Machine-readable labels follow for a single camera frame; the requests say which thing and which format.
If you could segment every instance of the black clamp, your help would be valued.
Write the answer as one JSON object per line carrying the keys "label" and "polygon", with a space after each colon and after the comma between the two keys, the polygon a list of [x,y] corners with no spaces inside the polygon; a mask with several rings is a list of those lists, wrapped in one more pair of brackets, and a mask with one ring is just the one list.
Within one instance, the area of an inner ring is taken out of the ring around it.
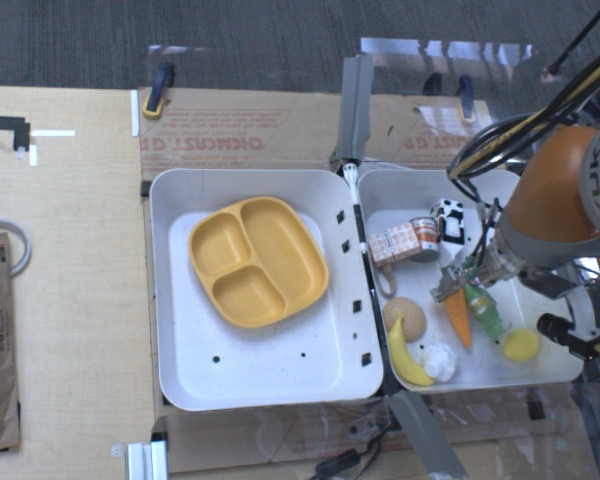
{"label": "black clamp", "polygon": [[153,82],[151,94],[147,96],[142,105],[142,115],[147,119],[159,119],[164,106],[162,91],[165,87],[173,87],[175,78],[175,66],[172,62],[163,62],[160,64],[158,74]]}
{"label": "black clamp", "polygon": [[473,81],[468,75],[462,75],[458,80],[458,96],[460,96],[460,117],[463,121],[473,122],[475,120]]}
{"label": "black clamp", "polygon": [[13,150],[23,148],[29,151],[31,144],[31,123],[26,123],[24,117],[0,116],[0,130],[13,132]]}

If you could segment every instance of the banana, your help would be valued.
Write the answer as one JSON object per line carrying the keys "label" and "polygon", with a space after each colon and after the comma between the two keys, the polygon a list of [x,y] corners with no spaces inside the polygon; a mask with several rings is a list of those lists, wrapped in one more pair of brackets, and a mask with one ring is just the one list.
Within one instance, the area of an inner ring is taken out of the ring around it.
{"label": "banana", "polygon": [[398,313],[395,323],[389,330],[389,355],[393,368],[403,380],[411,384],[431,386],[434,379],[426,374],[424,368],[416,362],[407,349],[402,330],[402,319],[402,313]]}

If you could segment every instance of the carrot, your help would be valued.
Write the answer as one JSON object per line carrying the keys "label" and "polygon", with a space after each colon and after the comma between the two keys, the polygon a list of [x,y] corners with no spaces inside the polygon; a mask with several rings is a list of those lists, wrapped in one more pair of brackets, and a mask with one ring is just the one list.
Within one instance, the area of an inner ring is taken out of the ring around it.
{"label": "carrot", "polygon": [[469,323],[469,312],[467,311],[467,300],[464,290],[460,288],[457,292],[449,295],[444,301],[449,320],[458,336],[467,348],[471,347],[471,325]]}

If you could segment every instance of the cardboard box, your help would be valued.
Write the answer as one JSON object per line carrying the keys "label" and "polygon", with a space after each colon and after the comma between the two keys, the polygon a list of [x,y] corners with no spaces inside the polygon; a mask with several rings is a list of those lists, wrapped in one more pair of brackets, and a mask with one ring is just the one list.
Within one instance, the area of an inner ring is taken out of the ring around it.
{"label": "cardboard box", "polygon": [[[142,102],[150,88],[139,92]],[[160,119],[139,117],[142,179],[168,169],[322,169],[338,139],[340,94],[169,88]],[[459,98],[374,94],[369,162],[444,169],[491,124],[484,101],[463,121]]]}
{"label": "cardboard box", "polygon": [[369,250],[376,267],[422,252],[420,241],[410,222],[400,224],[369,237]]}

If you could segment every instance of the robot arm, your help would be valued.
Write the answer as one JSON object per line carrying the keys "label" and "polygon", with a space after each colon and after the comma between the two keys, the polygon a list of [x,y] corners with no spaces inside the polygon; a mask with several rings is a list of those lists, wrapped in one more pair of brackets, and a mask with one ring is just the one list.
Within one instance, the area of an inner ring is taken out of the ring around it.
{"label": "robot arm", "polygon": [[[486,216],[495,229],[484,253],[467,257],[461,268],[443,269],[433,298],[441,302],[467,282],[489,287],[517,276],[544,296],[566,299],[573,323],[560,325],[570,327],[573,343],[597,340],[591,300],[573,261],[600,258],[600,130],[555,132],[529,161],[497,221],[495,208]],[[538,322],[543,334],[556,330],[552,316]]]}

